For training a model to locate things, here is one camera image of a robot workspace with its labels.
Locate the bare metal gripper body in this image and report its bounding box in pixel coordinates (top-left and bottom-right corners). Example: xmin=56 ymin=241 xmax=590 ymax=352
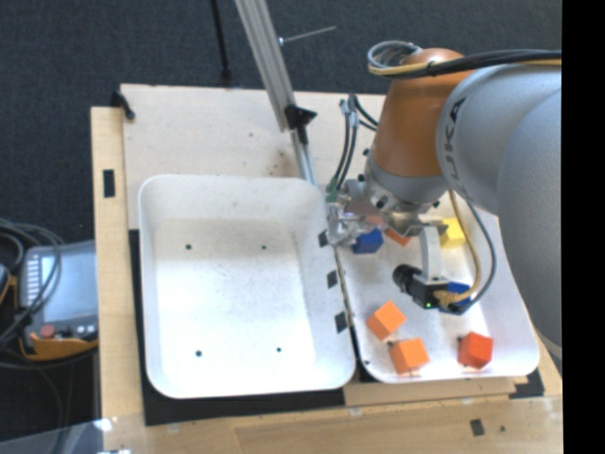
xmin=329 ymin=179 xmax=449 ymax=236

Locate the blue cube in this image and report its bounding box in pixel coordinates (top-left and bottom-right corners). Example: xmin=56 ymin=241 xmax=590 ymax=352
xmin=352 ymin=227 xmax=385 ymax=255
xmin=442 ymin=281 xmax=473 ymax=316

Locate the orange cube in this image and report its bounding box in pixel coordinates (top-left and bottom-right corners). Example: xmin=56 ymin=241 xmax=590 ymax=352
xmin=366 ymin=300 xmax=407 ymax=342
xmin=388 ymin=337 xmax=431 ymax=376
xmin=385 ymin=227 xmax=413 ymax=248

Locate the yellow cube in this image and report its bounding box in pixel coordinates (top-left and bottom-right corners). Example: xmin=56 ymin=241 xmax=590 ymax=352
xmin=439 ymin=218 xmax=467 ymax=249

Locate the white plastic tray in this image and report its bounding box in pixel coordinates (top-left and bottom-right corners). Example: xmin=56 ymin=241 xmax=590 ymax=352
xmin=137 ymin=173 xmax=357 ymax=400
xmin=330 ymin=190 xmax=542 ymax=385

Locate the pale wood board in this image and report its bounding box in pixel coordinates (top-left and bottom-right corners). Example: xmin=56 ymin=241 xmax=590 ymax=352
xmin=119 ymin=82 xmax=519 ymax=409

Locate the red cube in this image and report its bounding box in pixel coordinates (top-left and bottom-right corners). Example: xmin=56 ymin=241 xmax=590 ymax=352
xmin=457 ymin=331 xmax=494 ymax=370

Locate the black cylinder on white bracket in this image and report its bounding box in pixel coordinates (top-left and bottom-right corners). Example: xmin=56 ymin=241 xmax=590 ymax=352
xmin=391 ymin=223 xmax=450 ymax=311

